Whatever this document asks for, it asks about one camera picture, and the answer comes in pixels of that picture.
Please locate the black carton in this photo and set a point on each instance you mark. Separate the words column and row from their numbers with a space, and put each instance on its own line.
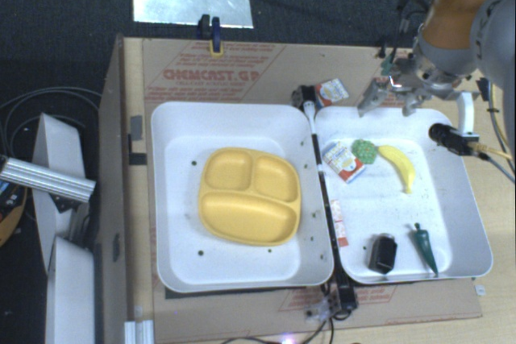
column 382, row 254

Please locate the yellow divided plate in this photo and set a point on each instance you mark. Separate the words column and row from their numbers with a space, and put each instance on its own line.
column 250, row 209

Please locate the yellow banana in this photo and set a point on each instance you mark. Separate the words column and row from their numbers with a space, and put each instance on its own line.
column 403, row 167

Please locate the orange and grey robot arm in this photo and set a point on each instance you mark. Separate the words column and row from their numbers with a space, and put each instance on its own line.
column 455, row 0

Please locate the brown cardboard board red print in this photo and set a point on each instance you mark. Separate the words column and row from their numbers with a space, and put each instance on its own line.
column 225, row 72

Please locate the white and red packet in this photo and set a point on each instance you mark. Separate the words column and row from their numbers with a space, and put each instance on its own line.
column 339, row 223

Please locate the white plastic tray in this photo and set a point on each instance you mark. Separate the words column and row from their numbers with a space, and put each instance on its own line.
column 181, row 254
column 443, row 213

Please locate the thin black and white rod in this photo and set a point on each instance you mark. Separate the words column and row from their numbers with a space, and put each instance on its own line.
column 325, row 189

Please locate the dark green pepper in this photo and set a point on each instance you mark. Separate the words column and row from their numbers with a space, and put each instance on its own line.
column 424, row 245

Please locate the green grapes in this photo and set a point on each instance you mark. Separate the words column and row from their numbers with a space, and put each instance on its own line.
column 364, row 151

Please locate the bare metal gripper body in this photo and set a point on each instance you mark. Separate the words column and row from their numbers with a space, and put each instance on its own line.
column 411, row 78

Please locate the black cylinder on white bracket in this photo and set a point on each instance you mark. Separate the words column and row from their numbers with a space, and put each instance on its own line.
column 447, row 136

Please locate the white and red carton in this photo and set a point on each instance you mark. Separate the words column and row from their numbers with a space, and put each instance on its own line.
column 343, row 162
column 332, row 92

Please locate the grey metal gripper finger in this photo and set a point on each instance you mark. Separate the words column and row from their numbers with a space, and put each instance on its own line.
column 411, row 100
column 371, row 96

